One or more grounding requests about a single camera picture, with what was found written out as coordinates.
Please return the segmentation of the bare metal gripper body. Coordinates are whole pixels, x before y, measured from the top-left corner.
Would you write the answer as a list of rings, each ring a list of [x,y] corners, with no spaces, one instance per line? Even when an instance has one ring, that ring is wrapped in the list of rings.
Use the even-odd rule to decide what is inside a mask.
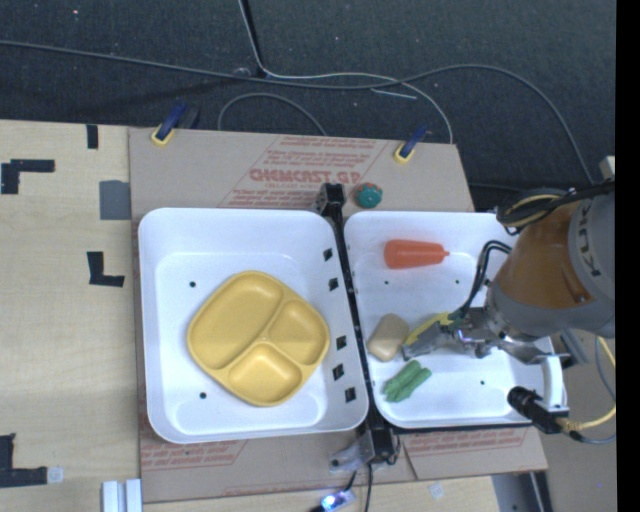
[[[466,350],[482,359],[492,349],[506,352],[523,364],[541,364],[544,358],[553,356],[552,352],[543,351],[534,342],[512,337],[507,327],[490,315],[482,307],[472,307],[462,311],[458,308],[451,314],[451,330],[454,340]]]

